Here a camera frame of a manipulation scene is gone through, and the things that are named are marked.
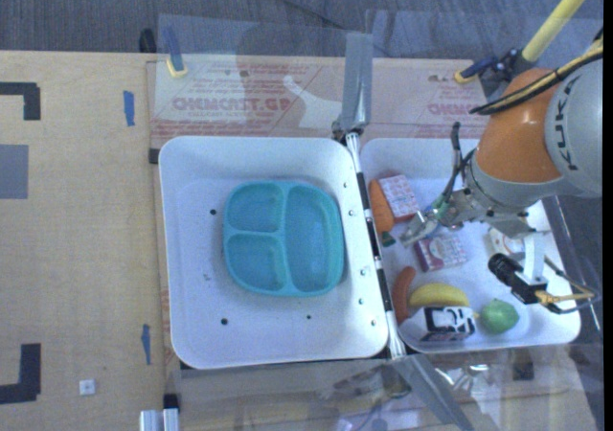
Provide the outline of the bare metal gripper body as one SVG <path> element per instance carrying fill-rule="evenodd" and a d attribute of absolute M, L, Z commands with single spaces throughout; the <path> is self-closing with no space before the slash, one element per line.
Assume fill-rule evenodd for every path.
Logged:
<path fill-rule="evenodd" d="M 498 230 L 522 230 L 523 208 L 499 203 L 476 187 L 442 193 L 431 205 L 444 227 L 456 229 L 468 222 L 485 222 Z"/>

